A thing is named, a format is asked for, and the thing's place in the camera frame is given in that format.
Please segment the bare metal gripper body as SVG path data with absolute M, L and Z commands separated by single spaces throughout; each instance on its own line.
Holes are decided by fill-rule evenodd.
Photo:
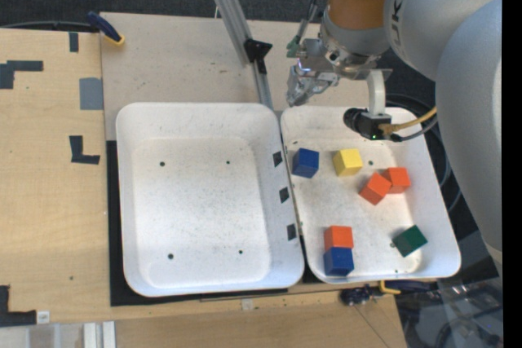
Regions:
M 323 43 L 321 38 L 294 37 L 294 81 L 297 84 L 335 84 L 341 78 L 364 80 L 376 69 L 377 61 L 389 49 L 378 42 L 365 53 L 347 50 L 336 41 Z

